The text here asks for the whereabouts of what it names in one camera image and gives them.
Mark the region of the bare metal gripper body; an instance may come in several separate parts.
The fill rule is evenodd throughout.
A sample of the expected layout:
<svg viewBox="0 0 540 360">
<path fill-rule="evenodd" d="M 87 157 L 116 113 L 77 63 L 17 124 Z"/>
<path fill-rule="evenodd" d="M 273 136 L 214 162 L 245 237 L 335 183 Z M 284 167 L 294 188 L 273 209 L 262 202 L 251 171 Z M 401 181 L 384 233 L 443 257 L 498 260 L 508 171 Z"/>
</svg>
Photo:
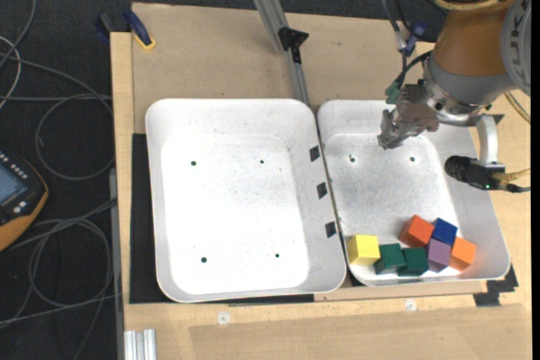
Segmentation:
<svg viewBox="0 0 540 360">
<path fill-rule="evenodd" d="M 392 112 L 395 123 L 407 125 L 415 131 L 434 132 L 440 123 L 466 125 L 481 105 L 468 104 L 450 96 L 439 84 L 420 81 L 405 84 L 397 96 Z"/>
</svg>

